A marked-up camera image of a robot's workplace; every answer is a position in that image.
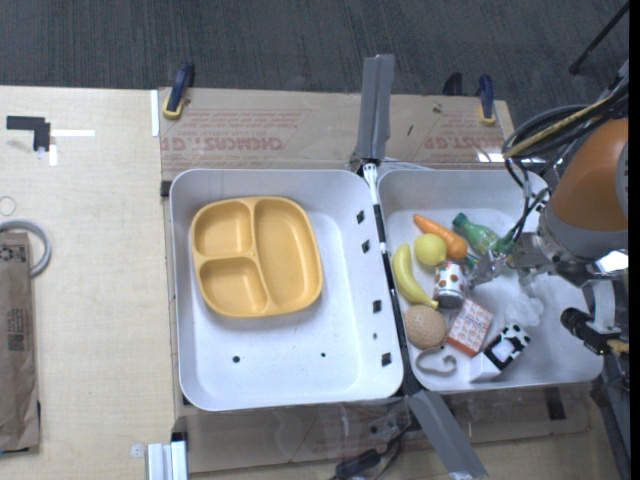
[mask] cardboard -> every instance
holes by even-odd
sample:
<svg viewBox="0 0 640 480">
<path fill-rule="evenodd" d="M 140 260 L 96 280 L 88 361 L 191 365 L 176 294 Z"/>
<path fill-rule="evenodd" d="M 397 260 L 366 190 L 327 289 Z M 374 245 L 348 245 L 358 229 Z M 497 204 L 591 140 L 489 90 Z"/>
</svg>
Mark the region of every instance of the cardboard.
<svg viewBox="0 0 640 480">
<path fill-rule="evenodd" d="M 40 439 L 29 237 L 0 233 L 0 450 Z"/>
<path fill-rule="evenodd" d="M 159 102 L 171 92 L 160 90 Z M 162 180 L 199 167 L 331 169 L 348 165 L 359 94 L 190 88 L 178 120 L 160 117 Z M 486 126 L 477 98 L 391 96 L 386 157 L 429 167 L 503 168 L 513 124 L 504 101 Z"/>
</svg>

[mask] paper bag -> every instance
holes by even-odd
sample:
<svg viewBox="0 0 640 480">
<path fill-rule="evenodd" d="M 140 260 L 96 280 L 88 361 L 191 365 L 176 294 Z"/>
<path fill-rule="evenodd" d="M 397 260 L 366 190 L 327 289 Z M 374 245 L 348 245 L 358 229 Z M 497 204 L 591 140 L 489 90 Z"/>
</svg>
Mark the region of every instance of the paper bag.
<svg viewBox="0 0 640 480">
<path fill-rule="evenodd" d="M 0 451 L 40 439 L 29 236 L 0 233 Z"/>
</svg>

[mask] blue clamp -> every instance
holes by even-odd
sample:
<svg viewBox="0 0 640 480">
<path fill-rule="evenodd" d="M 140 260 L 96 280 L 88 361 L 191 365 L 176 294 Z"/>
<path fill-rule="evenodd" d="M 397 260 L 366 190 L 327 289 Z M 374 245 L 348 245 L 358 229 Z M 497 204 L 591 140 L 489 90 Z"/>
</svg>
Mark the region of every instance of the blue clamp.
<svg viewBox="0 0 640 480">
<path fill-rule="evenodd" d="M 162 115 L 167 119 L 178 119 L 180 117 L 184 104 L 182 94 L 186 87 L 190 87 L 193 84 L 193 68 L 194 65 L 190 62 L 180 64 L 171 94 L 165 98 L 162 106 Z"/>
<path fill-rule="evenodd" d="M 478 80 L 477 95 L 480 97 L 480 104 L 477 109 L 480 122 L 486 126 L 492 126 L 496 122 L 493 105 L 493 82 L 491 81 L 491 77 L 486 73 Z"/>
</svg>

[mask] small can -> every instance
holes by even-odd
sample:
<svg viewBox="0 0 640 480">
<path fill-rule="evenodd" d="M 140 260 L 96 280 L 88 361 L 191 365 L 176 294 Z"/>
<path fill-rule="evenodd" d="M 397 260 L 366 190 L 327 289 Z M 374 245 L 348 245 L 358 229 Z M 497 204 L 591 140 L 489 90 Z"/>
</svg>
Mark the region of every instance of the small can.
<svg viewBox="0 0 640 480">
<path fill-rule="evenodd" d="M 433 298 L 442 309 L 460 309 L 467 297 L 467 275 L 464 265 L 443 261 L 436 265 Z"/>
</svg>

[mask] metal bracket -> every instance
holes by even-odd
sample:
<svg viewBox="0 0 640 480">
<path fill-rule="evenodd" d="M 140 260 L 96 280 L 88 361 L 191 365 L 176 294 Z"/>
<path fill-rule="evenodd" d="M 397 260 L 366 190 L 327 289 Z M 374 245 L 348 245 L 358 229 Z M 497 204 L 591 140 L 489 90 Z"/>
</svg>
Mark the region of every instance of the metal bracket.
<svg viewBox="0 0 640 480">
<path fill-rule="evenodd" d="M 353 171 L 368 161 L 379 163 L 384 158 L 386 142 L 391 136 L 389 113 L 394 65 L 393 55 L 376 55 L 364 60 L 358 142 L 350 160 Z"/>
<path fill-rule="evenodd" d="M 173 441 L 171 444 L 147 445 L 147 480 L 187 480 L 187 443 Z"/>
<path fill-rule="evenodd" d="M 589 308 L 593 321 L 587 325 L 599 334 L 620 334 L 615 325 L 616 297 L 610 281 L 595 281 L 589 284 L 593 293 L 593 307 Z"/>
</svg>

